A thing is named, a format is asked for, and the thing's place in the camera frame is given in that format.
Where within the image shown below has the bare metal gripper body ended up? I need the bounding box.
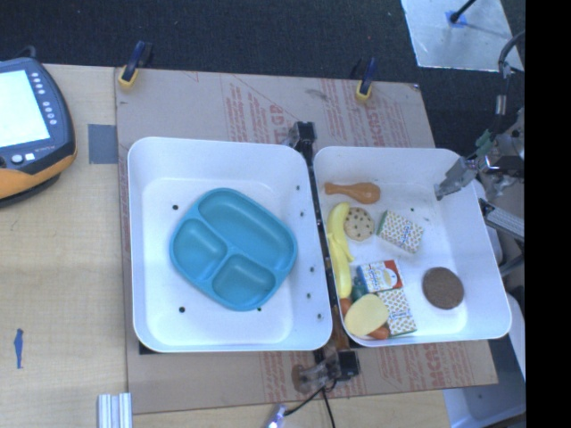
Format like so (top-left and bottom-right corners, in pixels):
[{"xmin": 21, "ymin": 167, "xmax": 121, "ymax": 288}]
[{"xmin": 477, "ymin": 108, "xmax": 525, "ymax": 196}]

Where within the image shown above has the white plastic tray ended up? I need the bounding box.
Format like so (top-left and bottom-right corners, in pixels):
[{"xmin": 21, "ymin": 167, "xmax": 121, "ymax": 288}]
[
  {"xmin": 127, "ymin": 136, "xmax": 334, "ymax": 354},
  {"xmin": 312, "ymin": 145, "xmax": 513, "ymax": 349}
]

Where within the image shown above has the orange patterned white carton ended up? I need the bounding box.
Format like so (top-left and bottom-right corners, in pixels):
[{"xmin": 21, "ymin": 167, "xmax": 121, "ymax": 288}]
[
  {"xmin": 377, "ymin": 287, "xmax": 418, "ymax": 338},
  {"xmin": 377, "ymin": 210, "xmax": 425, "ymax": 254}
]

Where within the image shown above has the orange toy chicken drumstick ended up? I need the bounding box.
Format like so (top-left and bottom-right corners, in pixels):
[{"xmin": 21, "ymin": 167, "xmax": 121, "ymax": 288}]
[{"xmin": 324, "ymin": 181, "xmax": 382, "ymax": 205}]

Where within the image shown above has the chocolate chip biscuit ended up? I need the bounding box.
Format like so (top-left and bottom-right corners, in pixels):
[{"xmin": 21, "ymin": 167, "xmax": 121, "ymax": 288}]
[{"xmin": 343, "ymin": 207, "xmax": 376, "ymax": 242}]

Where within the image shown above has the brown round patty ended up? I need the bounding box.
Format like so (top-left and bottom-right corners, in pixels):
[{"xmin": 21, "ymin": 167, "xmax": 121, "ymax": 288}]
[{"xmin": 421, "ymin": 266, "xmax": 466, "ymax": 311}]

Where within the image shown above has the red and white carton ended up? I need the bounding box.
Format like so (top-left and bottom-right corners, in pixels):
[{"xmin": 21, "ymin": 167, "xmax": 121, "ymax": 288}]
[{"xmin": 355, "ymin": 259, "xmax": 405, "ymax": 294}]

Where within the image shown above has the yellow banana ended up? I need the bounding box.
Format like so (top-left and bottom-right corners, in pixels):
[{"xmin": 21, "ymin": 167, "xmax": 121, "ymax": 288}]
[{"xmin": 327, "ymin": 202, "xmax": 356, "ymax": 300}]

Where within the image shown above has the thin black rod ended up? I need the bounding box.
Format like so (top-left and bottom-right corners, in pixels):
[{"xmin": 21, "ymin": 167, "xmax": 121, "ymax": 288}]
[{"xmin": 304, "ymin": 145, "xmax": 343, "ymax": 352}]

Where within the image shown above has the yellow potato slice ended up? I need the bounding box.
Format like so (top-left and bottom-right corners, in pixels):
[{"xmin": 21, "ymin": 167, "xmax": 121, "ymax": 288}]
[{"xmin": 343, "ymin": 292, "xmax": 390, "ymax": 338}]

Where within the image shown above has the orange carrot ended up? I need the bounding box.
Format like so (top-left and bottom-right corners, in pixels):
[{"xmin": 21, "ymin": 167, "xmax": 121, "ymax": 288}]
[{"xmin": 339, "ymin": 297, "xmax": 392, "ymax": 342}]

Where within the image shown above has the blue divided plate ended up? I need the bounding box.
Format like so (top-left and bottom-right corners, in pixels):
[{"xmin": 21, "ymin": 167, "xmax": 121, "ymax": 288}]
[{"xmin": 169, "ymin": 187, "xmax": 299, "ymax": 313}]

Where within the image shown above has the brown cardboard board red print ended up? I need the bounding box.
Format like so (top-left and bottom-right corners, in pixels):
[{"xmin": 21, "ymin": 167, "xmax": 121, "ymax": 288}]
[{"xmin": 114, "ymin": 67, "xmax": 500, "ymax": 416}]

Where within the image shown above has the black block with wires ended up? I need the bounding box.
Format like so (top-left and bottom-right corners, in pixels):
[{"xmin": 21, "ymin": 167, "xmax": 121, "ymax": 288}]
[
  {"xmin": 336, "ymin": 350, "xmax": 361, "ymax": 381},
  {"xmin": 294, "ymin": 121, "xmax": 318, "ymax": 152}
]

